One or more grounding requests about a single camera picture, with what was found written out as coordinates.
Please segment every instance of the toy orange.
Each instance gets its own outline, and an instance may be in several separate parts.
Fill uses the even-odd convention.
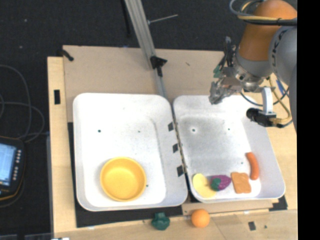
[[[205,228],[210,222],[210,215],[205,209],[197,209],[191,215],[191,222],[197,228]]]

